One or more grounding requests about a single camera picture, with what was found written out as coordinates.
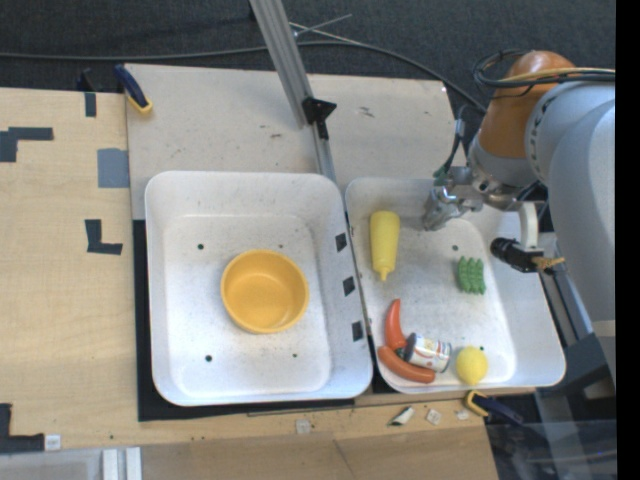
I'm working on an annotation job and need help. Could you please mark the pale wooden board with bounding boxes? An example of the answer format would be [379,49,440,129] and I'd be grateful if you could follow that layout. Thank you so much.
[123,62,539,410]

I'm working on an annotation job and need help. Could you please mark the white plastic tray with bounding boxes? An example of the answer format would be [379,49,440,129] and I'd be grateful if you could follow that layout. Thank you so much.
[144,170,374,408]
[344,176,568,396]

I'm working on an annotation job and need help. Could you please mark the red chili pepper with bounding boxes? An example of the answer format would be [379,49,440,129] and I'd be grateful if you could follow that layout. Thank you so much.
[384,298,409,352]

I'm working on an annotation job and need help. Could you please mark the green pea pods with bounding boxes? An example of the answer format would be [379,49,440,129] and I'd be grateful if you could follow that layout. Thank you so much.
[456,256,488,296]

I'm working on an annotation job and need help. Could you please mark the yellow lemon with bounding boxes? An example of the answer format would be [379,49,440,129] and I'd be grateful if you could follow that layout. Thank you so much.
[455,345,490,387]

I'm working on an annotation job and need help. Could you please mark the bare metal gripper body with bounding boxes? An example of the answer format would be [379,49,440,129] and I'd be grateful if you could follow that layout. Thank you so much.
[441,165,522,215]

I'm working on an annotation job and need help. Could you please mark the black cylinder on white bracket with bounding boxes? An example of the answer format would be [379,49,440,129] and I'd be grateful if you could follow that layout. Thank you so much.
[489,201,557,275]

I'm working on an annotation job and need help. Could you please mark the orange sausage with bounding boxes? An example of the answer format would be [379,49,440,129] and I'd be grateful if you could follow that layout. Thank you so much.
[377,345,437,385]

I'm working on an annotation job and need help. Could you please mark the yellow bowl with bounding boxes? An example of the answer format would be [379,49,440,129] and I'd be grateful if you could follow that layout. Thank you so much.
[220,249,311,335]

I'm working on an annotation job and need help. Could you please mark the yellow mustard bottle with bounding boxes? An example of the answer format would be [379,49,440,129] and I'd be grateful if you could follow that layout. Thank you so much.
[369,210,402,283]

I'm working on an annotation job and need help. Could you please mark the small white can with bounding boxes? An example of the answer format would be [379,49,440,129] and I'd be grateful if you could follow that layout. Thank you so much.
[403,332,453,374]

